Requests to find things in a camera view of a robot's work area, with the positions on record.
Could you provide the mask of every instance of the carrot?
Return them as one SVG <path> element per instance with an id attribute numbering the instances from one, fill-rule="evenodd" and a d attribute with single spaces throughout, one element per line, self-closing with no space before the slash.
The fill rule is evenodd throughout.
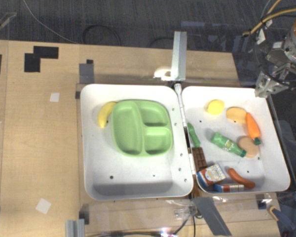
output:
<path id="1" fill-rule="evenodd" d="M 230 168 L 227 172 L 234 181 L 238 184 L 243 184 L 246 188 L 253 189 L 256 186 L 255 182 L 243 178 L 233 168 Z"/>
<path id="2" fill-rule="evenodd" d="M 247 123 L 249 136 L 252 139 L 254 139 L 255 145 L 260 145 L 261 144 L 261 141 L 259 139 L 260 129 L 259 129 L 255 119 L 252 117 L 252 115 L 250 113 L 246 114 L 246 123 Z"/>

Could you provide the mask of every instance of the yellow banana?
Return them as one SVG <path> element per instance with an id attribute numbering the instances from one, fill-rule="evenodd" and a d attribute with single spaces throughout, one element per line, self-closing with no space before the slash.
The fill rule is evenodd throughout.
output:
<path id="1" fill-rule="evenodd" d="M 116 104 L 116 102 L 108 102 L 100 109 L 98 122 L 101 128 L 104 128 L 106 126 L 108 122 L 108 117 Z"/>

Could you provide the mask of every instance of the hot dog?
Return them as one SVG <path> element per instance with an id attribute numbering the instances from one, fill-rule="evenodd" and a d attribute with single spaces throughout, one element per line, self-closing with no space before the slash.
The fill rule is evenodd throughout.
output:
<path id="1" fill-rule="evenodd" d="M 253 189 L 256 186 L 255 182 L 243 178 L 233 168 L 228 170 L 228 174 L 234 181 L 239 184 L 243 184 L 246 188 Z"/>

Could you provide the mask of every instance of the green plate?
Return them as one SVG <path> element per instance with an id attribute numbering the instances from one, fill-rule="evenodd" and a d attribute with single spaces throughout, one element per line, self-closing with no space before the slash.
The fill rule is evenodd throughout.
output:
<path id="1" fill-rule="evenodd" d="M 165 154 L 173 145 L 169 114 L 153 101 L 117 103 L 112 111 L 112 133 L 117 149 L 128 156 Z"/>

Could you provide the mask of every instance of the tan food item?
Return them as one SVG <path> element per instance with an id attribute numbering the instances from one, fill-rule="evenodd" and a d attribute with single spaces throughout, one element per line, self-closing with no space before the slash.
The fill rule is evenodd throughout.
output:
<path id="1" fill-rule="evenodd" d="M 259 146 L 255 145 L 254 140 L 250 137 L 243 137 L 239 140 L 238 146 L 247 151 L 246 157 L 253 158 L 255 157 L 259 152 Z"/>
<path id="2" fill-rule="evenodd" d="M 246 110 L 240 107 L 231 107 L 226 111 L 226 116 L 239 123 L 246 123 Z"/>

